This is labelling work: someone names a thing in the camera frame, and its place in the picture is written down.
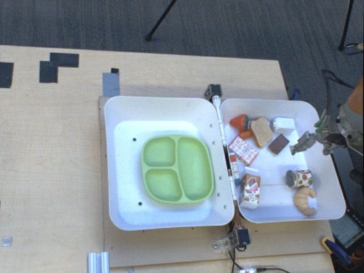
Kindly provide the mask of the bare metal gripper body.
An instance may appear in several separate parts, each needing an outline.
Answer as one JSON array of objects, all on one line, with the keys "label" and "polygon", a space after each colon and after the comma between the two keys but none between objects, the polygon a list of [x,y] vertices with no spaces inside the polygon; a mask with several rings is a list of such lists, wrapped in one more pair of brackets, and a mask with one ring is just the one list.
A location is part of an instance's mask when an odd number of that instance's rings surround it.
[{"label": "bare metal gripper body", "polygon": [[317,140],[324,145],[324,155],[337,147],[347,147],[363,155],[363,122],[350,122],[347,118],[321,119],[317,123]]}]

